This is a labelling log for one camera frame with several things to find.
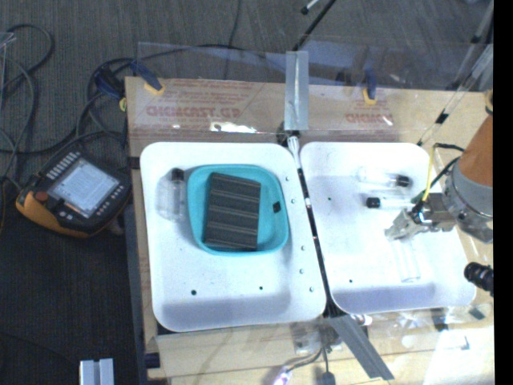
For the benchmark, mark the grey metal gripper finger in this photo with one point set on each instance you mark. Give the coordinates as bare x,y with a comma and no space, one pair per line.
397,231
405,216

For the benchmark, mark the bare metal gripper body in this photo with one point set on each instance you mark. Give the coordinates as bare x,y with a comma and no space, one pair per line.
439,213

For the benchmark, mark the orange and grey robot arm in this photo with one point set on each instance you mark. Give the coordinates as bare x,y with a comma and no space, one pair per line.
477,151

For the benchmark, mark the clear plastic bottle black cap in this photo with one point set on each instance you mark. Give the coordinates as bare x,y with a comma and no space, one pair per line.
384,202
380,176
172,199

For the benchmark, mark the white plastic tray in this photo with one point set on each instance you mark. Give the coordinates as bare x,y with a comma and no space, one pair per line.
224,287
360,263

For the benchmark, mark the thin black and white rod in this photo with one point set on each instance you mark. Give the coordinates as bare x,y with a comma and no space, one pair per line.
310,215

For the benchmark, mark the small black square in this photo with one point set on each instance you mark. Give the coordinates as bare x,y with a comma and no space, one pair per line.
276,207

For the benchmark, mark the dark grey ribbed block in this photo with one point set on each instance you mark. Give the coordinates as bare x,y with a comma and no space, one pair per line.
232,211

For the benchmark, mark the brown cardboard board red print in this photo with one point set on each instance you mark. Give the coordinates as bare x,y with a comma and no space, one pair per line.
256,106

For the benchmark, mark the blue divided plate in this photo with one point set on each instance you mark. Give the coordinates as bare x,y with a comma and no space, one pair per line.
196,199

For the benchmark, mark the black cylinder on white bracket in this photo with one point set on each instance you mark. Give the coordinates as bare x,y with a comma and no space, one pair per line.
479,273

